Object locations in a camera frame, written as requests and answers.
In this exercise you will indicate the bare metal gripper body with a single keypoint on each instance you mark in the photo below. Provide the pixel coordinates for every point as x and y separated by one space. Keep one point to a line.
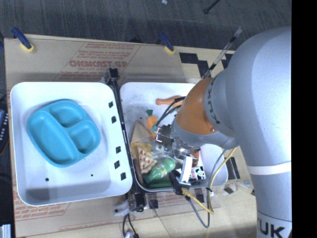
164 134

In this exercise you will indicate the green bottle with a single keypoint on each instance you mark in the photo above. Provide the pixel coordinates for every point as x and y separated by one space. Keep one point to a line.
161 170

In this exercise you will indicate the clear plastic bottle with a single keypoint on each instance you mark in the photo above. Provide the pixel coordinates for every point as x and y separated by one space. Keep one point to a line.
161 150

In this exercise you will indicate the white plastic tray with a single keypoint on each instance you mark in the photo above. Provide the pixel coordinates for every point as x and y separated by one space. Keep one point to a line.
138 95
104 157

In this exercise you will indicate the black and white cow carton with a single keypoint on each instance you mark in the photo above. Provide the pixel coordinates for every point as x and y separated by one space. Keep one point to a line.
199 173

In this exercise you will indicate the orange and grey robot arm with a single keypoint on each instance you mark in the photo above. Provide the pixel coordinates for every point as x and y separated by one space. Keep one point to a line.
250 103

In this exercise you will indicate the black cylinder on white bracket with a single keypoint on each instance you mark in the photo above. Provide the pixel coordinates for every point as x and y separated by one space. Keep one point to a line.
186 168

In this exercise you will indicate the blue divided plate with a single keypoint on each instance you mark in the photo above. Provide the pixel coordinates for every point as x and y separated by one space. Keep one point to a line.
62 133

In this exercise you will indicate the orange can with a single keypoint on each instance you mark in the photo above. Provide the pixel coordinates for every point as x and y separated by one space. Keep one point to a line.
196 157

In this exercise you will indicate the orange carrot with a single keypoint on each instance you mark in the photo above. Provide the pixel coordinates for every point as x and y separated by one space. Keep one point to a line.
151 121

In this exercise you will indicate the brown cardboard board red print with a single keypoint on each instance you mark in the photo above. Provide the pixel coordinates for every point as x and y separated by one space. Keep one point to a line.
62 58

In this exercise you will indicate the pizza slice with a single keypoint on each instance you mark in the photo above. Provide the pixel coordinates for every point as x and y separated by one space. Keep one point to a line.
145 160

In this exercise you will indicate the tan bread triangle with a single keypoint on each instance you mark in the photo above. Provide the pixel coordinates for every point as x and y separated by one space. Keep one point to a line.
140 133

